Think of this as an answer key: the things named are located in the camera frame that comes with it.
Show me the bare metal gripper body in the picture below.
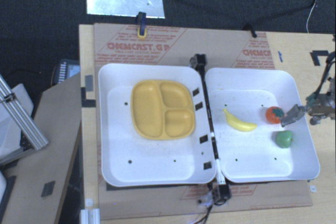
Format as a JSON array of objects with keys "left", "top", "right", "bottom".
[{"left": 306, "top": 91, "right": 336, "bottom": 125}]

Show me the red tomato with green top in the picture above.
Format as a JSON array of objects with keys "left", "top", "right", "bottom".
[{"left": 265, "top": 106, "right": 285, "bottom": 124}]

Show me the green pepper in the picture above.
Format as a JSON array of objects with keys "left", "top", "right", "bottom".
[{"left": 275, "top": 130, "right": 293, "bottom": 149}]

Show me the yellow banana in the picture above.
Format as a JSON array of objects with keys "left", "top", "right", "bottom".
[{"left": 223, "top": 108, "right": 258, "bottom": 132}]

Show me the white plastic tray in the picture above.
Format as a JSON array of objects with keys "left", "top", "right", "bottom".
[
  {"left": 98, "top": 63, "right": 217, "bottom": 187},
  {"left": 204, "top": 67, "right": 321, "bottom": 184}
]

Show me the thin black and white rod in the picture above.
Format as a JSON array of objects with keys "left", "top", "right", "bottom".
[{"left": 198, "top": 65, "right": 224, "bottom": 182}]

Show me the brown cardboard board red print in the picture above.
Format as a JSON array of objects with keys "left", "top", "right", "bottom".
[{"left": 93, "top": 23, "right": 313, "bottom": 221}]

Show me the yellow divided plate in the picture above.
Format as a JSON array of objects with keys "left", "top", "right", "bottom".
[{"left": 130, "top": 80, "right": 195, "bottom": 141}]

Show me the black block with thin wires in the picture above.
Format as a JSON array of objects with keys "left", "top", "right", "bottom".
[
  {"left": 190, "top": 54, "right": 208, "bottom": 69},
  {"left": 207, "top": 180, "right": 232, "bottom": 206}
]

